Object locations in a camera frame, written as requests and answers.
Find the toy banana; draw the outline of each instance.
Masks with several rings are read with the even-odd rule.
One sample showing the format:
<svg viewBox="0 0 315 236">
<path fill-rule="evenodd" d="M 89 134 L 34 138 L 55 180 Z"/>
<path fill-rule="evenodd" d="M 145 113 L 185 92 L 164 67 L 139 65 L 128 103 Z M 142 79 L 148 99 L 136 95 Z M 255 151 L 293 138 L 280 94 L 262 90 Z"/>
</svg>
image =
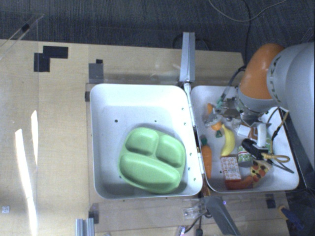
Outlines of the toy banana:
<svg viewBox="0 0 315 236">
<path fill-rule="evenodd" d="M 235 137 L 233 131 L 226 128 L 224 124 L 222 124 L 222 128 L 224 130 L 225 144 L 221 149 L 221 156 L 228 156 L 234 150 Z"/>
</svg>

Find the white sticker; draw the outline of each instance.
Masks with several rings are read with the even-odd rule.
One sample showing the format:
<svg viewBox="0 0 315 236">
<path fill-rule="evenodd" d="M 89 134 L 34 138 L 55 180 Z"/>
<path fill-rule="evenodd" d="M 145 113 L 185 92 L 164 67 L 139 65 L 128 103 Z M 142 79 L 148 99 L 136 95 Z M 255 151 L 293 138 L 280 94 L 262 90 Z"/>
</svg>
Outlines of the white sticker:
<svg viewBox="0 0 315 236">
<path fill-rule="evenodd" d="M 2 213 L 9 213 L 10 212 L 10 206 L 2 206 Z"/>
</svg>

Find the table surface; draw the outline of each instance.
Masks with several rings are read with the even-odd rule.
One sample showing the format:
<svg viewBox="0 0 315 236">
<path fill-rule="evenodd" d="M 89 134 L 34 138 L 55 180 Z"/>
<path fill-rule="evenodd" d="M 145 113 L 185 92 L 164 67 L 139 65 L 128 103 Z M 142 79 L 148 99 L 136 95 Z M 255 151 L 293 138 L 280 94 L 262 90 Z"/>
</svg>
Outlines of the table surface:
<svg viewBox="0 0 315 236">
<path fill-rule="evenodd" d="M 75 220 L 86 219 L 91 205 L 85 102 L 89 63 L 102 59 L 105 75 L 108 74 L 105 79 L 118 80 L 124 77 L 125 83 L 139 83 L 141 80 L 155 83 L 163 81 L 165 77 L 176 78 L 179 74 L 181 50 L 20 41 L 5 60 L 0 61 L 0 71 L 4 74 L 1 75 L 2 79 L 12 80 L 14 83 L 14 78 L 21 76 L 19 71 L 24 68 L 29 70 L 33 64 L 33 53 L 30 49 L 38 48 L 37 51 L 41 53 L 44 45 L 67 46 L 69 55 L 68 59 L 50 59 L 50 72 L 40 73 L 35 85 L 27 80 L 27 76 L 23 80 L 29 91 L 33 90 L 34 94 L 38 92 L 38 167 L 33 192 L 37 235 L 72 236 L 75 235 Z M 235 69 L 242 65 L 239 53 L 196 51 L 195 60 L 197 84 L 226 85 Z M 2 85 L 0 87 L 6 97 L 19 107 L 21 85 L 13 85 L 10 90 L 5 90 Z M 2 137 L 7 132 L 2 129 L 0 134 Z M 6 158 L 7 153 L 8 151 L 1 148 L 0 158 Z M 12 233 L 32 235 L 27 200 L 21 194 L 23 188 L 16 165 L 13 159 L 0 161 L 0 204 L 2 207 L 10 206 L 10 213 L 0 215 L 0 234 L 3 236 Z M 277 209 L 267 208 L 265 194 L 224 198 L 229 200 L 227 208 L 244 235 L 289 235 L 286 222 Z M 285 193 L 275 194 L 275 201 L 277 207 L 287 205 Z M 119 210 L 111 211 L 110 206 L 107 208 L 109 214 L 112 212 L 113 216 L 119 216 Z M 171 209 L 172 206 L 166 207 L 163 212 L 167 214 Z M 139 219 L 141 218 L 134 216 L 131 221 L 139 224 Z M 178 218 L 174 218 L 173 223 L 170 221 L 170 227 L 163 227 L 157 222 L 158 228 L 112 230 L 110 233 L 111 236 L 174 236 L 177 221 Z M 220 235 L 213 219 L 203 219 L 202 224 L 204 235 Z M 97 236 L 108 232 L 108 227 L 101 223 L 95 225 L 95 228 Z"/>
</svg>

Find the metal bracket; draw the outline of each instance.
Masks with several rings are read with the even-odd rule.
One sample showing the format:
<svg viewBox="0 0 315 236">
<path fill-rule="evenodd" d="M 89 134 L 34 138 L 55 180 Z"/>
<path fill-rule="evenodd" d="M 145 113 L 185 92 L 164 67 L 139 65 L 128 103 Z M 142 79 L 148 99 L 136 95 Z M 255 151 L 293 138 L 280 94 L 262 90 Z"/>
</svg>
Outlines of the metal bracket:
<svg viewBox="0 0 315 236">
<path fill-rule="evenodd" d="M 195 81 L 195 33 L 183 33 L 182 60 L 179 82 Z"/>
<path fill-rule="evenodd" d="M 76 220 L 75 236 L 94 236 L 94 219 L 88 218 L 86 220 Z"/>
</svg>

